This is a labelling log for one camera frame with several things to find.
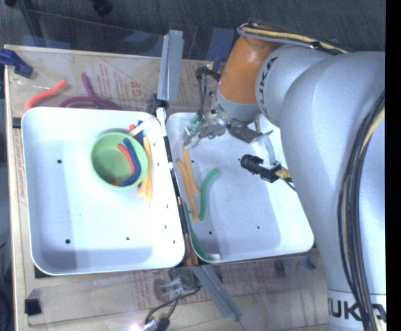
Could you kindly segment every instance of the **white tray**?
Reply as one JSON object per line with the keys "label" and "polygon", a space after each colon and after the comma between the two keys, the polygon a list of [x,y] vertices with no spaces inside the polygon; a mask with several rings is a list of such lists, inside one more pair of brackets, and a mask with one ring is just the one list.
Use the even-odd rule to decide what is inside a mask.
{"label": "white tray", "polygon": [[[183,131],[193,116],[194,113],[173,114],[166,126],[178,186],[188,208],[176,161],[183,159]],[[260,129],[273,130],[270,139],[276,159],[287,166],[280,130],[266,118],[260,119]],[[228,132],[215,139],[203,139],[189,150],[199,188],[210,170],[220,170],[208,188],[205,220],[192,222],[194,235],[203,250],[197,252],[199,257],[209,263],[223,263],[308,251],[314,238],[297,194],[282,180],[268,183],[243,169],[240,159],[244,154],[265,157],[259,143],[248,145]],[[199,208],[200,195],[195,197]]]}
{"label": "white tray", "polygon": [[152,144],[153,197],[112,190],[93,175],[90,149],[110,130],[125,131],[142,112],[33,108],[22,119],[31,252],[47,274],[170,268],[185,246],[160,123]]}

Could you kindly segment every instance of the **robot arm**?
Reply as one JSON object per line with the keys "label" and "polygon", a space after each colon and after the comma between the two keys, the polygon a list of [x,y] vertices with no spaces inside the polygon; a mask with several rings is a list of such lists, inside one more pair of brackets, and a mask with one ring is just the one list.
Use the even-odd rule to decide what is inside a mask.
{"label": "robot arm", "polygon": [[240,30],[212,109],[185,145],[225,129],[249,143],[262,136],[247,127],[260,116],[278,126],[322,257],[329,329],[385,330],[385,55]]}

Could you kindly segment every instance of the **green bowl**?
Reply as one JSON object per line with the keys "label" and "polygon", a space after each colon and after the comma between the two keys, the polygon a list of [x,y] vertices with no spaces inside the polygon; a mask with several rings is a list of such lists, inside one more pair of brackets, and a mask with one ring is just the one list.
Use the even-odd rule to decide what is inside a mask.
{"label": "green bowl", "polygon": [[[118,144],[124,146],[125,138],[130,140],[134,151],[141,165],[141,173],[139,178],[131,185],[117,186],[115,182],[126,180],[131,175],[130,165],[124,154],[117,148]],[[96,177],[110,188],[124,190],[135,188],[142,180],[144,180],[148,169],[147,153],[144,147],[134,138],[122,132],[107,132],[101,135],[94,145],[91,152],[92,167]]]}

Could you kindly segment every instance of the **gray carpet floor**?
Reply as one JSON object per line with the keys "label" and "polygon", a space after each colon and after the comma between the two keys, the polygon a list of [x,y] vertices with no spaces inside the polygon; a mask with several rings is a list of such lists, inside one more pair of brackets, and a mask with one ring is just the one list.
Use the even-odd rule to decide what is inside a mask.
{"label": "gray carpet floor", "polygon": [[[32,0],[45,35],[70,48],[92,48],[94,35],[82,21],[119,27],[119,36],[100,43],[110,51],[125,29],[166,34],[184,32],[184,57],[202,59],[214,28],[234,29],[255,17],[350,50],[385,50],[387,0],[110,0],[113,11],[99,17],[89,1]],[[0,0],[0,48],[22,44],[28,30],[18,8]],[[0,103],[0,161],[6,161],[4,104]]]}

